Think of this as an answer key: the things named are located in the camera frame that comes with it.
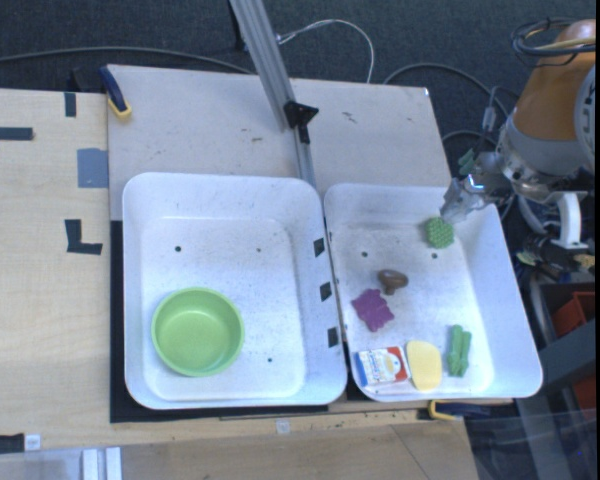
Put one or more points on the green bowl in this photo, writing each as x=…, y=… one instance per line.
x=197, y=332

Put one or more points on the pale flat board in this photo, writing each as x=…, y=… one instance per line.
x=205, y=123

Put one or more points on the white red blue carton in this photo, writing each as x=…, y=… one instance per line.
x=383, y=366

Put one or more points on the green toy asparagus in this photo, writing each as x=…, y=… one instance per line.
x=459, y=352

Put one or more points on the green toy grapes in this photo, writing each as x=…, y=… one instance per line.
x=440, y=233

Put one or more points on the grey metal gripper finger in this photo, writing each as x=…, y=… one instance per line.
x=467, y=204
x=451, y=199

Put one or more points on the purple toy grapes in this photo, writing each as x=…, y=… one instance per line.
x=373, y=309

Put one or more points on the yellow rounded toy slice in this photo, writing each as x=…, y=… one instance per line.
x=424, y=365

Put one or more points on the white plastic tray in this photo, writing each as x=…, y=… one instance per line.
x=420, y=298
x=230, y=268

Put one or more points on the brown toy mushroom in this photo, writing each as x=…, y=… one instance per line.
x=393, y=280

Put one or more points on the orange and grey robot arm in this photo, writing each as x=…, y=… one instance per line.
x=550, y=103

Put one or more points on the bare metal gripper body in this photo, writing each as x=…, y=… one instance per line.
x=500, y=174

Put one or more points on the black cylinder on white bracket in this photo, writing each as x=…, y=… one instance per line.
x=570, y=218

